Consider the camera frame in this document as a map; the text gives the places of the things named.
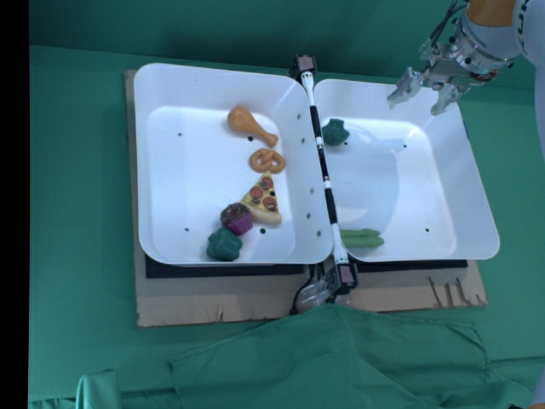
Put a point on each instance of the purple cupcake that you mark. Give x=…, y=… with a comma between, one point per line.
x=236, y=218

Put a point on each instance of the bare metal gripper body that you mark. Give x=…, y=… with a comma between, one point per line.
x=455, y=64

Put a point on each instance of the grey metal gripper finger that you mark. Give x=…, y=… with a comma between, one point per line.
x=402, y=90
x=444, y=99

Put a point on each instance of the brown cardboard board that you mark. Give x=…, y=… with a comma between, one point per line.
x=179, y=301

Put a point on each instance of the dark green broccoli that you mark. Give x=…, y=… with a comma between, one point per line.
x=335, y=131

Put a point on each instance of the white plastic tray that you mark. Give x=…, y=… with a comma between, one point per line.
x=187, y=173
x=421, y=194

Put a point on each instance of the green pea pods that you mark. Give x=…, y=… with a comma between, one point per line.
x=362, y=237

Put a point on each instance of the orange chicken drumstick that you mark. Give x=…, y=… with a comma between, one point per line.
x=247, y=122

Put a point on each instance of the black and white thin rod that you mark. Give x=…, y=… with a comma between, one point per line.
x=323, y=164

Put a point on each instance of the green cloth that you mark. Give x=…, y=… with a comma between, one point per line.
x=340, y=356

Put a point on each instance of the green bell pepper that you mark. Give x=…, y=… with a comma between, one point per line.
x=223, y=245

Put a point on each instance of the orange pretzel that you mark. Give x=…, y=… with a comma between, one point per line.
x=266, y=161

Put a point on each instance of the yellow pizza slice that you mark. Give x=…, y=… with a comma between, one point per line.
x=263, y=198

